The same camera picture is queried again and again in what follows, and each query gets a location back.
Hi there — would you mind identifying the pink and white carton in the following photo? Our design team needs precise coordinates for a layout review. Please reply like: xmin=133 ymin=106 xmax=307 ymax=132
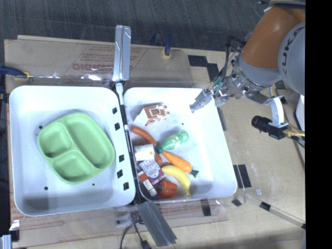
xmin=137 ymin=159 xmax=167 ymax=185

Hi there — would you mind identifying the orange sausage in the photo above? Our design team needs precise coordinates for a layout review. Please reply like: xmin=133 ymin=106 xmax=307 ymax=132
xmin=130 ymin=125 xmax=163 ymax=165

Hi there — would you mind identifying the black cylinder on white bracket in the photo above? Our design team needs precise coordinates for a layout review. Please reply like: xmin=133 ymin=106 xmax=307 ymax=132
xmin=251 ymin=95 xmax=289 ymax=141

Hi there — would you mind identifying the orange and white packet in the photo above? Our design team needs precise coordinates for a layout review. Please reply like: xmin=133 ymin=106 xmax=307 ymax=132
xmin=137 ymin=170 xmax=158 ymax=198

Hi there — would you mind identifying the orange carrot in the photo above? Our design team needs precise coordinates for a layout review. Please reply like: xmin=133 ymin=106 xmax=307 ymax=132
xmin=162 ymin=150 xmax=200 ymax=178

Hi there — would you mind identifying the brown cardboard board red print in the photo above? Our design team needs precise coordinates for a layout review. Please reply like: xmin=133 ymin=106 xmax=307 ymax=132
xmin=4 ymin=35 xmax=229 ymax=248

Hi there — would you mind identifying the green bottle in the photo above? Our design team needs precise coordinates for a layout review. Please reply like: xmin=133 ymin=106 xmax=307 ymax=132
xmin=155 ymin=129 xmax=190 ymax=155

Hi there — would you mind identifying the green divided plate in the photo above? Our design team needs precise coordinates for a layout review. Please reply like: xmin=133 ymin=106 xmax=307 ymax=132
xmin=37 ymin=112 xmax=116 ymax=185

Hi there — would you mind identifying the white carton with orange print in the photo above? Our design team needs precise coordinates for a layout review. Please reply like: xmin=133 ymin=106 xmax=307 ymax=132
xmin=134 ymin=103 xmax=171 ymax=127

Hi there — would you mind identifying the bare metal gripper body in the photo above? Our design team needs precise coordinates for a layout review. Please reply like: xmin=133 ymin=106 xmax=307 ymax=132
xmin=213 ymin=73 xmax=262 ymax=100

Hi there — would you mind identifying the white plastic tray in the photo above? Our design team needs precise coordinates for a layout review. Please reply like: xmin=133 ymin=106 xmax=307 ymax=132
xmin=122 ymin=87 xmax=238 ymax=204
xmin=9 ymin=85 xmax=137 ymax=217

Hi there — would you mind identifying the red pepper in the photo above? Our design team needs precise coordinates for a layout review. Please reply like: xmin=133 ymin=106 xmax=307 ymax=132
xmin=155 ymin=179 xmax=178 ymax=200

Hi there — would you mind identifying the yellow banana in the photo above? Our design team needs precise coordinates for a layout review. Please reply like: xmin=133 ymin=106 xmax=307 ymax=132
xmin=161 ymin=164 xmax=192 ymax=198

